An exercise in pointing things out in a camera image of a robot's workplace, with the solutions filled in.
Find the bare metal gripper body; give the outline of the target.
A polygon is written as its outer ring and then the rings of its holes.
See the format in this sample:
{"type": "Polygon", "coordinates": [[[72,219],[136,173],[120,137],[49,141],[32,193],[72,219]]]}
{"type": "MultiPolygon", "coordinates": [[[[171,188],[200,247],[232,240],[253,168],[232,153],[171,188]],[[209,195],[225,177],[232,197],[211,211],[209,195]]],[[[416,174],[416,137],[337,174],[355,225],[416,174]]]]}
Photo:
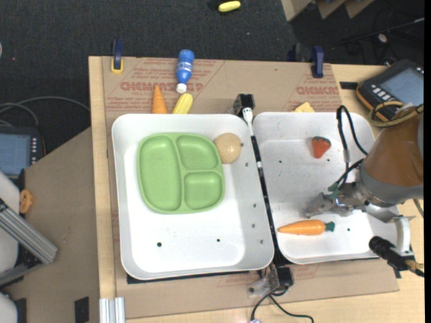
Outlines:
{"type": "Polygon", "coordinates": [[[368,205],[370,201],[361,190],[362,187],[357,182],[344,183],[343,186],[338,185],[338,183],[332,184],[328,187],[328,196],[332,200],[332,208],[351,207],[354,210],[368,205]]]}

